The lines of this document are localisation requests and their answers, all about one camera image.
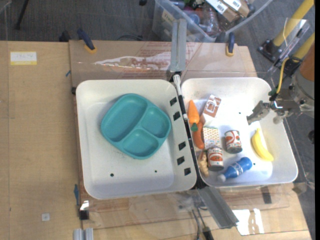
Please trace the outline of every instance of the banana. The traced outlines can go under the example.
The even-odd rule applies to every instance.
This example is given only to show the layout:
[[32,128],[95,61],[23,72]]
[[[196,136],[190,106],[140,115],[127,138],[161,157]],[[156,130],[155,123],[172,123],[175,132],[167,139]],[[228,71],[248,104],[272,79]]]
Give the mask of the banana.
[[264,147],[261,141],[261,129],[258,128],[254,135],[251,138],[251,143],[253,146],[254,151],[257,153],[257,155],[265,161],[273,161],[274,157],[270,152]]

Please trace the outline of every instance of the storage bin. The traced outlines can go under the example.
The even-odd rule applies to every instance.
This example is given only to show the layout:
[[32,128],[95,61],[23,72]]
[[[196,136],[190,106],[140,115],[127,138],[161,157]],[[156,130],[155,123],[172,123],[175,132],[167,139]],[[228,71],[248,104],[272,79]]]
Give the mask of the storage bin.
[[[255,7],[255,13],[250,17],[228,29],[226,37],[230,32],[235,32],[238,28],[248,23],[257,14],[259,14],[272,0],[254,0],[252,5]],[[181,10],[170,0],[155,0],[152,30],[162,41],[171,41],[172,22],[178,19],[185,19],[187,22],[187,42],[213,43],[216,37],[207,35],[194,21],[189,17],[190,12]]]

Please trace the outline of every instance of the red and white can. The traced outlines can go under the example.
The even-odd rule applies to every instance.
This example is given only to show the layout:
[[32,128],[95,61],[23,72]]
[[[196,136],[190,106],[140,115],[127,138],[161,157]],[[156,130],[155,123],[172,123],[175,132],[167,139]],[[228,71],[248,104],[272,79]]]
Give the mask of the red and white can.
[[226,151],[231,154],[240,153],[242,144],[240,141],[240,132],[238,130],[228,130],[224,134]]
[[208,169],[210,171],[220,171],[224,168],[224,159],[222,156],[222,148],[219,146],[211,147],[206,152],[208,158]]

